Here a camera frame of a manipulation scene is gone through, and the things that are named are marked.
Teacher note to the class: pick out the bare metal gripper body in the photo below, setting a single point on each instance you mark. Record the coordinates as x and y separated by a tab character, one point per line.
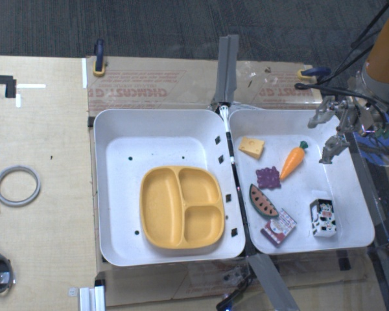
355	115

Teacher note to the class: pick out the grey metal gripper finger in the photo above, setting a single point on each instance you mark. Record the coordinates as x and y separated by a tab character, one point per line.
322	112
334	147

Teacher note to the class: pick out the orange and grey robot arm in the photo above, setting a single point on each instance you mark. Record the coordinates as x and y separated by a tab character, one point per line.
382	57

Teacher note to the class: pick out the white plastic tray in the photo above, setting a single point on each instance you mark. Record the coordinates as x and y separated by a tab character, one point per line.
123	186
311	177

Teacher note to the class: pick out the orange carrot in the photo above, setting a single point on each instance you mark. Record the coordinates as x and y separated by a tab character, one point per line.
292	161

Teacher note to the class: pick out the cow print milk carton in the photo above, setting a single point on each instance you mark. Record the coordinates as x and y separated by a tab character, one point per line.
324	219

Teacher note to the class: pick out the purple grapes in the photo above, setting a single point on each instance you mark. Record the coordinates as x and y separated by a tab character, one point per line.
267	177

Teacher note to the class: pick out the yellow cheese wedge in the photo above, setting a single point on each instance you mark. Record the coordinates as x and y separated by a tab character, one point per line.
251	147

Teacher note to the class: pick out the red and green watermelon slice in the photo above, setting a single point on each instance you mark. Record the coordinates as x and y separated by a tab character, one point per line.
262	202

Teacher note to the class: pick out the red and white packet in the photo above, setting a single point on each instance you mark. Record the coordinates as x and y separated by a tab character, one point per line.
278	227

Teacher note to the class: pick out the brown cardboard board red print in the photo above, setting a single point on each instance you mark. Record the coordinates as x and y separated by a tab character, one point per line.
155	86

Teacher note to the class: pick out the yellow divided plate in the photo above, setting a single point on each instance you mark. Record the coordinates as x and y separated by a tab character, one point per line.
162	206

